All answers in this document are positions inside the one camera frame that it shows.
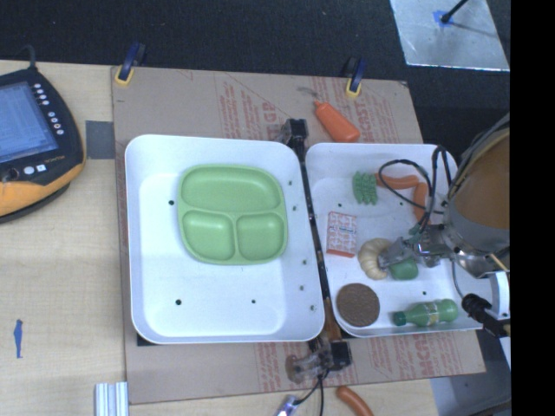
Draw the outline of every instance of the table surface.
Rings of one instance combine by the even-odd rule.
[[[0,75],[28,65],[0,61]],[[111,67],[37,67],[62,94],[83,134],[87,120],[113,121]],[[95,384],[126,380],[114,160],[88,159],[59,199],[0,225],[0,242],[1,413],[95,414]],[[14,339],[18,320],[21,357]],[[429,380],[352,389],[376,416],[437,414]],[[287,394],[130,406],[129,414],[274,414]],[[318,414],[319,407],[316,392],[295,414]],[[326,387],[324,414],[353,412],[335,388]]]

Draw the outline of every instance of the blue mark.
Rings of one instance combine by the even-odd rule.
[[[17,359],[21,359],[23,358],[21,356],[21,339],[23,338],[23,321],[21,319],[17,319],[14,338],[16,339]]]
[[[446,11],[446,10],[437,10],[436,12],[434,12],[434,20],[435,20],[435,22],[436,22],[437,24],[439,24],[440,26],[449,27],[449,25],[452,25],[452,24],[453,24],[453,18],[451,17],[447,23],[444,23],[444,22],[441,21],[441,17],[442,17],[444,14],[447,14],[447,11]]]

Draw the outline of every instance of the toy bottle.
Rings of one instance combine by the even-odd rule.
[[[459,315],[459,307],[451,299],[441,301],[422,302],[407,311],[397,311],[393,314],[393,322],[397,327],[407,322],[418,327],[429,327],[437,322],[451,322]]]
[[[336,142],[355,142],[361,132],[327,101],[314,101],[316,117]]]

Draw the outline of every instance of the brown cookie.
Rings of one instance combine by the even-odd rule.
[[[362,283],[344,285],[336,297],[337,311],[354,327],[368,327],[380,314],[380,300],[369,286]]]

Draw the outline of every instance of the black device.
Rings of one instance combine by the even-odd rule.
[[[31,65],[0,76],[0,224],[59,197],[84,167],[63,98]]]

